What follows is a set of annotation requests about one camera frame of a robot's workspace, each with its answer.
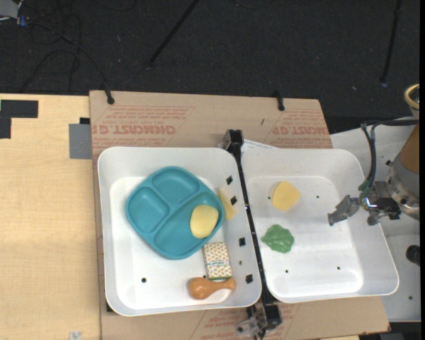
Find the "black tape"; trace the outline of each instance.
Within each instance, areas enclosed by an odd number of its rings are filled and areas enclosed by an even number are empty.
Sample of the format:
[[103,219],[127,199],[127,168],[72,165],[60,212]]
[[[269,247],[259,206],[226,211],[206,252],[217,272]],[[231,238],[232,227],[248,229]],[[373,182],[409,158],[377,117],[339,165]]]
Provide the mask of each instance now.
[[11,139],[12,118],[38,118],[38,101],[0,101],[0,139]]

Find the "white tray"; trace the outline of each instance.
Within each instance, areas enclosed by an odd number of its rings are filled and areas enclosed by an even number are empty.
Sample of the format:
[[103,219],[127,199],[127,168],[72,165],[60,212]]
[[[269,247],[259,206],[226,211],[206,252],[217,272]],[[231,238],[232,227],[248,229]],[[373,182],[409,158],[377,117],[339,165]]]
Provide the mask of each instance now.
[[[160,256],[134,231],[125,214],[132,191],[153,172],[180,166],[217,193],[223,186],[237,197],[237,214],[225,220],[209,242],[226,242],[236,289],[219,290],[205,300],[188,294],[188,281],[205,275],[201,249],[186,259]],[[112,147],[98,160],[103,222],[106,298],[125,316],[248,307],[261,295],[261,279],[233,156],[218,148]],[[233,181],[227,185],[227,178]],[[239,245],[244,238],[245,245]],[[247,283],[246,277],[253,281]]]
[[[268,289],[282,302],[389,295],[398,274],[381,226],[367,224],[360,209],[329,225],[327,213],[349,194],[358,197],[364,177],[350,152],[341,149],[252,149],[242,167],[258,238],[274,224],[295,238],[287,254],[259,240]],[[275,209],[273,187],[292,183],[301,193],[287,212]]]

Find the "small box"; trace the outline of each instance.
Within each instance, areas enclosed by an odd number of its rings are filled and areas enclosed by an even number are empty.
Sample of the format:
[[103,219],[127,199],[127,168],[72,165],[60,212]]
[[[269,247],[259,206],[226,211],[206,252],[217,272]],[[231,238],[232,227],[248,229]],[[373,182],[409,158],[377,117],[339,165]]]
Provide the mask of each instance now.
[[233,276],[225,242],[206,243],[203,246],[203,258],[206,277],[210,280],[222,280]]

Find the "yellow plastic food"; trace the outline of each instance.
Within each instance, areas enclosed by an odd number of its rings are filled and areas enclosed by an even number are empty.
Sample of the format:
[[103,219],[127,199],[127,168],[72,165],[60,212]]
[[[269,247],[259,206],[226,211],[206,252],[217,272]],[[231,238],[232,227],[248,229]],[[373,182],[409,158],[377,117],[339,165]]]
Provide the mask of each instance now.
[[277,184],[272,195],[272,205],[279,210],[291,208],[299,200],[300,192],[287,181]]
[[206,204],[196,206],[191,215],[192,235],[206,238],[213,232],[218,220],[219,211],[216,208]]
[[230,201],[230,198],[228,195],[224,192],[223,189],[219,189],[219,199],[222,202],[222,205],[225,209],[225,219],[229,220],[234,217],[236,214],[236,209],[234,209],[232,202]]

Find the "wooden table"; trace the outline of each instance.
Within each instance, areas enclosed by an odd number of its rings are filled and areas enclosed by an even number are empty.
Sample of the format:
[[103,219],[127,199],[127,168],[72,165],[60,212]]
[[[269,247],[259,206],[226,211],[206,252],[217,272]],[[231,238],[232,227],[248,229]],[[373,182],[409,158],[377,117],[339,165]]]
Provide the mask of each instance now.
[[37,99],[0,140],[0,339],[100,339],[92,163],[68,144],[89,97]]

